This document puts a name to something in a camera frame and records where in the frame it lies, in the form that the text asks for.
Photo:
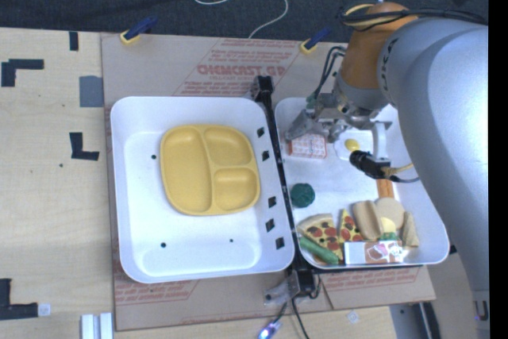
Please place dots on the large pizza slice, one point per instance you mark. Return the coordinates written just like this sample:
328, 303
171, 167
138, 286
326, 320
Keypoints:
319, 230

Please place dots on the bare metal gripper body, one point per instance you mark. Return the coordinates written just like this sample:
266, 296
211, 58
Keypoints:
349, 116

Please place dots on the orange oblong toy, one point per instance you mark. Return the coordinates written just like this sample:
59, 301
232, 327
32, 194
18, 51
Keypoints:
385, 189

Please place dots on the brown cardboard board, red print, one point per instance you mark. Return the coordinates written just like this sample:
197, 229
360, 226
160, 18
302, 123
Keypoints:
158, 63

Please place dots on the pale yellow round toy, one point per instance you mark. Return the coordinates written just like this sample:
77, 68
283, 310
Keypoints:
387, 225

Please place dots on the red and white packet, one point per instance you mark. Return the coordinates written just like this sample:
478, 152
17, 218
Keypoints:
307, 147

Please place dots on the yellow divided plate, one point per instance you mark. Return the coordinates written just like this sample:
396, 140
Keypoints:
186, 170

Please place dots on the white fried egg toy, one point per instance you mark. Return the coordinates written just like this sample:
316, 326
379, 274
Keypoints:
351, 145

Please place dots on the tan hot dog bun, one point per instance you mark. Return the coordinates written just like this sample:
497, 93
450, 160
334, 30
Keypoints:
367, 219

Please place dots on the tan bread piece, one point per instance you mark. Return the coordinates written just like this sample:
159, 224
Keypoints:
410, 231

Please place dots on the small pizza slice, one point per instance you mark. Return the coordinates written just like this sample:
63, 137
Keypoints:
348, 228

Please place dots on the green pickle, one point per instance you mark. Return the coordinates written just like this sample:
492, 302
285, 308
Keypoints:
317, 249

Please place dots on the black cylinder on white bracket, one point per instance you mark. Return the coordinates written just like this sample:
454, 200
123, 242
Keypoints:
371, 164

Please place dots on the green broccoli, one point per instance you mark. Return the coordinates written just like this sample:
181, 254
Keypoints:
302, 195

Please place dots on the thin black rod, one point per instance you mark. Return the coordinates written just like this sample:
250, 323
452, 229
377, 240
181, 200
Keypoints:
282, 178

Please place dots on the beige round biscuit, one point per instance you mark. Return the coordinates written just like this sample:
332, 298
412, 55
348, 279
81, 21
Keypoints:
391, 209

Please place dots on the white plastic tray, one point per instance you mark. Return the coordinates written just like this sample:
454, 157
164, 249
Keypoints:
190, 246
337, 186

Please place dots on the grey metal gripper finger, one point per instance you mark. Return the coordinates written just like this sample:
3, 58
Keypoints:
298, 128
335, 132

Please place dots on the white carton with brown print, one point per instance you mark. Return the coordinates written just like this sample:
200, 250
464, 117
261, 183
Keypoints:
359, 253

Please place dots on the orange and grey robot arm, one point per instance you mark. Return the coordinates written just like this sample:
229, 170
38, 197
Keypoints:
440, 99

